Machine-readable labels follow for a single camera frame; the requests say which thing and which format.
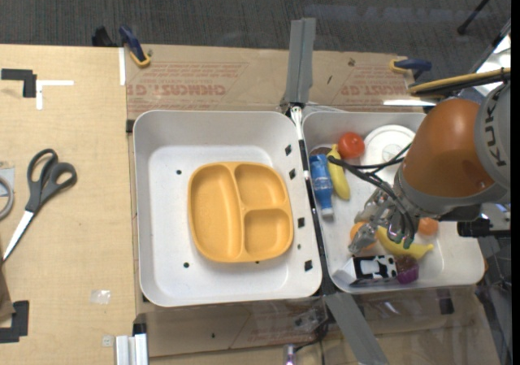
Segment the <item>white plate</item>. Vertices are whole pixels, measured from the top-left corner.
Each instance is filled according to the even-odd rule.
[[[415,132],[401,125],[384,125],[365,137],[365,153],[360,157],[361,165],[387,163],[398,155],[415,137]],[[386,167],[378,176],[393,184],[399,165]]]

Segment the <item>white tray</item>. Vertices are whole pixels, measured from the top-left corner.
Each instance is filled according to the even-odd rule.
[[[319,146],[331,146],[343,133],[354,131],[365,138],[373,130],[384,125],[400,125],[414,133],[421,124],[424,115],[417,113],[366,113],[366,112],[328,112],[316,111],[304,118],[303,135],[308,152]],[[359,159],[352,160],[359,164]],[[393,183],[397,166],[388,167],[378,173],[380,177]],[[375,187],[346,173],[351,189],[349,201],[333,196],[335,217],[333,220],[318,216],[323,231],[323,244],[327,255],[327,266],[334,284],[347,293],[377,293],[389,290],[425,289],[443,286],[472,285],[484,274],[484,263],[479,243],[474,238],[460,237],[455,222],[442,222],[439,232],[434,237],[425,239],[416,236],[416,242],[434,244],[435,249],[425,254],[419,262],[419,279],[408,285],[385,284],[369,286],[351,286],[336,275],[352,257],[348,245],[350,229],[354,217],[363,208],[365,201]],[[386,250],[376,246],[363,254],[386,254]]]
[[[149,111],[136,120],[134,147],[141,289],[152,303],[303,298],[318,290],[322,269],[289,118],[259,111]],[[292,245],[284,254],[230,264],[212,262],[197,251],[188,223],[189,177],[201,165],[219,161],[264,163],[284,178],[294,223]]]

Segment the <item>scissor blade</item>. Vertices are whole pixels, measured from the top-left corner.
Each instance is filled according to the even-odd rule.
[[[22,235],[24,235],[25,229],[27,229],[27,227],[31,223],[31,220],[33,220],[33,216],[34,216],[34,213],[32,213],[30,211],[24,212],[24,215],[22,216],[22,220],[19,222],[18,226],[16,227],[15,233],[13,233],[13,237],[11,238],[9,245],[6,248],[6,253],[3,255],[4,261],[7,259],[7,257],[12,252],[12,250],[15,248],[16,244],[18,244]]]

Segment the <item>blue clamp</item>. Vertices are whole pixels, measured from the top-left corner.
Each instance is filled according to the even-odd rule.
[[[130,48],[130,57],[136,62],[139,67],[146,67],[150,64],[150,57],[143,51],[141,44],[133,35],[132,30],[127,25],[119,27],[119,34],[121,34],[121,42],[127,44]]]
[[[415,70],[414,79],[417,80],[423,72],[431,70],[431,62],[421,59],[390,60],[389,67],[395,73],[406,73],[407,70]]]

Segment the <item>toy banana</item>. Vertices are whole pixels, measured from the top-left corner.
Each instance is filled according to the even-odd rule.
[[[381,242],[381,245],[383,245],[384,249],[394,255],[411,255],[415,259],[420,259],[426,252],[433,250],[434,248],[433,244],[424,245],[412,242],[409,246],[409,249],[405,250],[403,247],[404,241],[402,241],[400,244],[396,244],[394,241],[391,241],[387,237],[387,229],[383,228],[382,226],[377,228],[375,234],[378,237],[379,242]]]
[[[338,145],[334,144],[332,146],[332,150],[329,151],[327,157],[331,155],[335,159],[341,159],[340,153],[338,153]],[[327,161],[328,172],[331,175],[332,186],[334,187],[334,191],[336,194],[344,199],[350,199],[350,186],[347,182],[347,178],[345,177],[345,173],[343,172],[343,167],[338,166],[337,164],[333,164],[330,161]]]

